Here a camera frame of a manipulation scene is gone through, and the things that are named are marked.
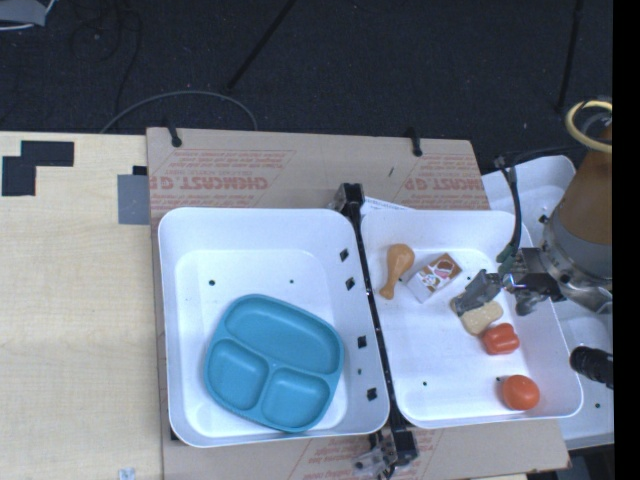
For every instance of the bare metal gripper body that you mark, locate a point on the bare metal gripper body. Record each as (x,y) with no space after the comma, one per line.
(542,278)

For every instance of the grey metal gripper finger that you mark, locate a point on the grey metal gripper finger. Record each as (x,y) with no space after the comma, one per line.
(476,293)
(528,303)

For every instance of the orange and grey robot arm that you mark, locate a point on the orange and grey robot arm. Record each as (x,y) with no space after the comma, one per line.
(590,198)

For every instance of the beige bread piece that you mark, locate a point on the beige bread piece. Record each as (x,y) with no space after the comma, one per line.
(482,318)

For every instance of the orange bell pepper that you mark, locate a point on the orange bell pepper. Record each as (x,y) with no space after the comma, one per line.
(500,339)

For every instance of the brown and white carton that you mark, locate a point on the brown and white carton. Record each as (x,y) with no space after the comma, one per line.
(433,277)

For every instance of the white plastic tray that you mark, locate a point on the white plastic tray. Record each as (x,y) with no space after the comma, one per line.
(440,358)
(260,233)

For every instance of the tan chicken drumstick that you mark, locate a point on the tan chicken drumstick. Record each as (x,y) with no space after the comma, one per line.
(398,263)

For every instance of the orange round fruit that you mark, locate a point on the orange round fruit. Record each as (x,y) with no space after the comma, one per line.
(521,393)

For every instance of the thin black rod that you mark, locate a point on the thin black rod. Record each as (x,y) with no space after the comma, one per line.
(372,298)

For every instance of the white printed paper sheet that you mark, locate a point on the white printed paper sheet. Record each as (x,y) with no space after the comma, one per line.
(385,204)

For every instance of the brown cardboard board red print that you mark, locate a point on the brown cardboard board red print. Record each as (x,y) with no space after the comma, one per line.
(310,178)

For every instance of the blue divided plate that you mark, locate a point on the blue divided plate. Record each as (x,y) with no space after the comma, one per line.
(272,363)

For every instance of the black cylinder on white bracket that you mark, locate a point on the black cylinder on white bracket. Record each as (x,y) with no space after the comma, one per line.
(592,363)

